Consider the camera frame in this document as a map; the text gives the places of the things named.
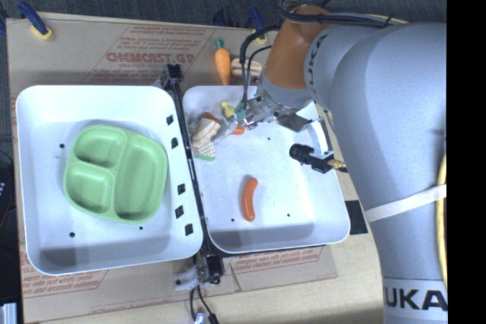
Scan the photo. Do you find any thin black rod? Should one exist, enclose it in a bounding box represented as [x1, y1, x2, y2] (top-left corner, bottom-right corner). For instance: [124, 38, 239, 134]
[171, 81, 214, 267]

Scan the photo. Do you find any tan bread slice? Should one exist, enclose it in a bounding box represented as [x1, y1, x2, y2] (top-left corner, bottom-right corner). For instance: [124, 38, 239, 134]
[190, 117, 222, 146]

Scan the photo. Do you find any tan hot dog bun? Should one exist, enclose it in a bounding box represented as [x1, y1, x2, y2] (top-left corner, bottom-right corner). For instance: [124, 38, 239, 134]
[230, 57, 264, 80]

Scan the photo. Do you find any orange carrot with green top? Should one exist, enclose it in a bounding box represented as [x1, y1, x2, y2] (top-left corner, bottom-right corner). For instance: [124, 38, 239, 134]
[214, 39, 232, 87]

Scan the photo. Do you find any brown cardboard board red print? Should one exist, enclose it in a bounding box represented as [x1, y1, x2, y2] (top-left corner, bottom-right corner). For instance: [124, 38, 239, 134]
[5, 11, 339, 324]

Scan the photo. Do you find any small orange sausage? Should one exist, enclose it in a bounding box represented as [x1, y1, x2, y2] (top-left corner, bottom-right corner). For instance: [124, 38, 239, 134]
[200, 111, 246, 137]

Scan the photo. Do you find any white plastic tray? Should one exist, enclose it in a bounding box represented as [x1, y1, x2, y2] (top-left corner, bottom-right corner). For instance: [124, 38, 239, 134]
[181, 84, 352, 255]
[14, 84, 204, 276]

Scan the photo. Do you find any black cylinder on white bracket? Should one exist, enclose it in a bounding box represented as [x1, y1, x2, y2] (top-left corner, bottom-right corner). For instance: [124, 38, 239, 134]
[289, 118, 336, 175]

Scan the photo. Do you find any green divided plate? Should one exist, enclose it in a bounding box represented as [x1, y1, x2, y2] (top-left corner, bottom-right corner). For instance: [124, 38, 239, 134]
[62, 124, 169, 225]

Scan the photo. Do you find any black block with thin wires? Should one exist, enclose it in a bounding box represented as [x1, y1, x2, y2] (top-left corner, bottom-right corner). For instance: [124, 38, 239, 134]
[195, 253, 226, 285]
[166, 63, 185, 86]

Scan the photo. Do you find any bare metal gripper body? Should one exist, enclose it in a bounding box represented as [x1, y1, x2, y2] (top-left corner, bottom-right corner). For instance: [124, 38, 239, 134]
[244, 93, 315, 133]

